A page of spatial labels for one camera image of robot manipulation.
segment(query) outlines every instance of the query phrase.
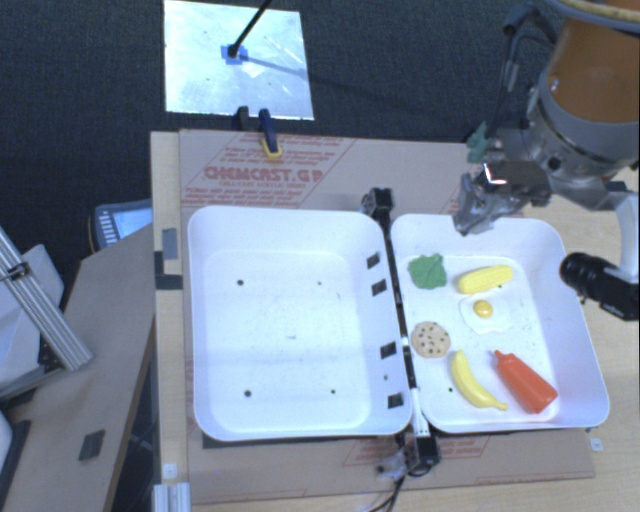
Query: ketchup bottle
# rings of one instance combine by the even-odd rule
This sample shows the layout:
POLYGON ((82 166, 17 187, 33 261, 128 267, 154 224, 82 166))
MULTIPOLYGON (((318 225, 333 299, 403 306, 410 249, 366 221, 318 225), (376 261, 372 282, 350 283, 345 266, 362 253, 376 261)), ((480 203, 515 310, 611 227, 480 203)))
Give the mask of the ketchup bottle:
POLYGON ((530 412, 539 413, 553 402, 558 392, 551 384, 513 354, 496 350, 498 373, 520 403, 530 412))

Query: dark floor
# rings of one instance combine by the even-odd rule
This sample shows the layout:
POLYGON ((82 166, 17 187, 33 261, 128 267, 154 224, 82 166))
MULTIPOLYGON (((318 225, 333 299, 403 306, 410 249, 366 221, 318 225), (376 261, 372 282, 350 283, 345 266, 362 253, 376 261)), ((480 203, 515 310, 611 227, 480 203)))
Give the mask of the dark floor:
MULTIPOLYGON (((494 107, 501 25, 517 3, 273 2, 301 13, 315 114, 276 128, 462 141, 494 107)), ((543 0, 533 3, 559 24, 543 0)), ((163 49, 160 0, 0 2, 0 226, 21 251, 44 243, 67 283, 89 254, 93 209, 149 197, 150 132, 230 129, 226 117, 165 112, 163 49)), ((522 57, 503 113, 509 126, 547 50, 525 45, 522 57)), ((143 400, 114 510, 145 508, 148 407, 143 400)))

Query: white tray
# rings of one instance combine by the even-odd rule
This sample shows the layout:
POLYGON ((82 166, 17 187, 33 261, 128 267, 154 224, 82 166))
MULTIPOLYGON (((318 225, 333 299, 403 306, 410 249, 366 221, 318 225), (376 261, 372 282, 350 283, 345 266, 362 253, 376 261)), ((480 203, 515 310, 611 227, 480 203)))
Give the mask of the white tray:
MULTIPOLYGON (((392 239, 409 334, 431 320, 452 338, 444 358, 413 353, 419 413, 429 422, 462 433, 604 421, 608 396, 577 297, 558 276, 564 250, 550 226, 502 219, 493 231, 465 238, 450 217, 405 215, 392 239), (444 257, 448 283, 419 290, 408 262, 434 253, 444 257), (515 271, 511 283, 490 292, 494 307, 509 308, 511 327, 480 335, 461 317, 456 277, 498 263, 515 271), (477 409, 458 393, 449 369, 458 349, 508 411, 477 409), (558 399, 538 415, 522 410, 497 375, 495 349, 518 355, 558 399)), ((406 427, 412 405, 402 340, 384 238, 373 220, 211 206, 190 219, 187 245, 194 409, 207 435, 240 441, 388 435, 406 427)))

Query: black rod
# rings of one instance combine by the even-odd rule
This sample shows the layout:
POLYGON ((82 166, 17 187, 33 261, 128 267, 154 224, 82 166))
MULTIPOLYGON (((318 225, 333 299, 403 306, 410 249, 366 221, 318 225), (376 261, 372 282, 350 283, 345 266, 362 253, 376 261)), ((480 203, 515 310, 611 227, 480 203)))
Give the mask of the black rod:
POLYGON ((269 7, 272 1, 273 0, 265 0, 264 2, 262 2, 260 9, 258 9, 258 12, 253 16, 249 24, 243 30, 242 34, 240 34, 240 37, 238 38, 238 40, 235 43, 233 43, 231 46, 229 46, 229 49, 227 50, 229 57, 231 57, 232 59, 236 58, 236 55, 238 55, 238 50, 240 49, 240 45, 242 44, 242 41, 244 41, 244 38, 249 35, 249 32, 251 32, 251 29, 253 28, 253 26, 256 23, 258 23, 260 16, 262 16, 264 11, 267 10, 267 8, 269 7))

